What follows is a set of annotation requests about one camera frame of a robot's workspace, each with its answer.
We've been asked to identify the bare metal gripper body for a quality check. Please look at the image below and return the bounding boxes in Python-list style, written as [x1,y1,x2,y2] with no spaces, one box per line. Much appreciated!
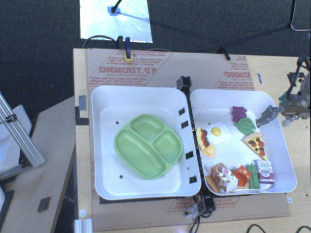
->
[281,92,311,120]

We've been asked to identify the green lettuce leaf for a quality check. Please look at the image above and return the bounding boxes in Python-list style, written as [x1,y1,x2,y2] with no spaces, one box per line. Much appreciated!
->
[234,117,257,136]

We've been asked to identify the purple grapes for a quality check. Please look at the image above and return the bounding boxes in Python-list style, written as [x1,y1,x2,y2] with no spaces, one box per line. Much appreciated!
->
[231,105,248,122]

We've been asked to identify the pizza slice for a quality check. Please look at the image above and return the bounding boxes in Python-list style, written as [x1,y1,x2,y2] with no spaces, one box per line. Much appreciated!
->
[242,132,268,161]

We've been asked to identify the white plastic tray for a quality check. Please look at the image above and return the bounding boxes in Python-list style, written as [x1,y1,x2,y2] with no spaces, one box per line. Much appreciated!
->
[91,85,202,200]
[190,88,297,196]

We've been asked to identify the white fried egg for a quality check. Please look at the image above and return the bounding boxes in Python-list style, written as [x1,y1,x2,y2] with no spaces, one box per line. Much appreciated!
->
[205,122,232,145]

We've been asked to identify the pink carton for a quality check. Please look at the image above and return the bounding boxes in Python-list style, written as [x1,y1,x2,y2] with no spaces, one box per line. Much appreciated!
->
[254,159,276,184]

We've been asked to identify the green asparagus bundle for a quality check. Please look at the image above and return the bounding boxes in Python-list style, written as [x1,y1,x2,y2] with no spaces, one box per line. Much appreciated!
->
[246,163,261,190]

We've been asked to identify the red carton with star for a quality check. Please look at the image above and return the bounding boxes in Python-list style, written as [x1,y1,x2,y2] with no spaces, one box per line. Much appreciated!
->
[232,165,252,187]

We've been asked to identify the yellow hot dog with ketchup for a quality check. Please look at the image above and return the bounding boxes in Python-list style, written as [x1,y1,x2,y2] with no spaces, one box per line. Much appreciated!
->
[196,127,216,158]

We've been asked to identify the thin black rod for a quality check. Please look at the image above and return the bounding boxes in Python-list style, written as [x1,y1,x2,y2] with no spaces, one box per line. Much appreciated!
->
[184,83,212,205]

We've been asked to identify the orange and white carton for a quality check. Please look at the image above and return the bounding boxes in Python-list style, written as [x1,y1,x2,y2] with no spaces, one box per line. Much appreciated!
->
[210,163,239,193]

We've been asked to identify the brown cardboard board red print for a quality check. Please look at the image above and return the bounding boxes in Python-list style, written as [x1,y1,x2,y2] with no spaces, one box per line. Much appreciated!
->
[86,48,291,232]

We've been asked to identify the green divided plate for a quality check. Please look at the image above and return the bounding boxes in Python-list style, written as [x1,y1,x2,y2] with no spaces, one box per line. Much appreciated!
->
[113,113,184,180]

